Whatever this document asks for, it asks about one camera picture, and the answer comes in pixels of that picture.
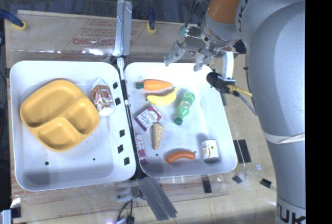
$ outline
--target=yellow plate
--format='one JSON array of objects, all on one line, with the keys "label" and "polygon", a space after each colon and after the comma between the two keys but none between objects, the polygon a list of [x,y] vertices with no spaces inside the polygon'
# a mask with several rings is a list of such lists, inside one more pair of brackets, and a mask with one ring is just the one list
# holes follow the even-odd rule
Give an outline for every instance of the yellow plate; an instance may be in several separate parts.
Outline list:
[{"label": "yellow plate", "polygon": [[99,114],[92,101],[74,83],[54,80],[31,94],[21,105],[24,125],[45,147],[67,151],[99,124]]}]

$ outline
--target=sausage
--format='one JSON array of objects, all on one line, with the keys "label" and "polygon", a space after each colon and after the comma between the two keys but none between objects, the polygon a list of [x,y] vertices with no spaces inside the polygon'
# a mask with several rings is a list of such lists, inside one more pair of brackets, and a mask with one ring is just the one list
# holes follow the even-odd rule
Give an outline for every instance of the sausage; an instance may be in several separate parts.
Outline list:
[{"label": "sausage", "polygon": [[177,152],[174,152],[172,154],[170,154],[167,158],[166,158],[166,161],[168,163],[172,163],[174,162],[175,160],[178,160],[178,159],[191,159],[193,160],[195,158],[196,154],[194,152],[191,152],[191,151],[177,151]]}]

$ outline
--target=toy ice cream cone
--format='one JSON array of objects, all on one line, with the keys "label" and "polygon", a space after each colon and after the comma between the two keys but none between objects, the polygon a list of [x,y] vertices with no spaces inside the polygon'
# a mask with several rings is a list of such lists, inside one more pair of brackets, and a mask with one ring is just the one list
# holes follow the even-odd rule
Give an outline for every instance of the toy ice cream cone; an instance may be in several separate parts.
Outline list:
[{"label": "toy ice cream cone", "polygon": [[165,130],[165,127],[162,127],[158,123],[154,124],[154,135],[153,135],[154,150],[157,150],[159,148],[161,137],[162,137],[164,130]]}]

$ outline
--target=robotic arm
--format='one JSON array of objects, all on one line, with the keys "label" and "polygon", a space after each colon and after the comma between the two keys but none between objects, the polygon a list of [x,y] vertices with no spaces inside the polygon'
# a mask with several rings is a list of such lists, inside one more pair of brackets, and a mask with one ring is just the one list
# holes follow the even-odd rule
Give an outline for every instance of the robotic arm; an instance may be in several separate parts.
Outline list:
[{"label": "robotic arm", "polygon": [[[196,55],[197,71],[214,57],[231,64],[234,44],[244,43],[248,86],[276,174],[278,224],[306,223],[305,3],[211,0],[202,25],[164,58],[168,65]],[[219,78],[230,76],[224,68]]]}]

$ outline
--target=toy banana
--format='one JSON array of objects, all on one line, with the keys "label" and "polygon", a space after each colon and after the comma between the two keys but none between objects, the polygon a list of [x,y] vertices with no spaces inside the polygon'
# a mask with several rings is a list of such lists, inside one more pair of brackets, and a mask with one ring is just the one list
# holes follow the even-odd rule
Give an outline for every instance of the toy banana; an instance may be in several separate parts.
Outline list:
[{"label": "toy banana", "polygon": [[178,88],[174,88],[174,90],[171,93],[165,96],[148,95],[146,99],[154,105],[159,105],[159,106],[168,105],[175,101],[177,91]]}]

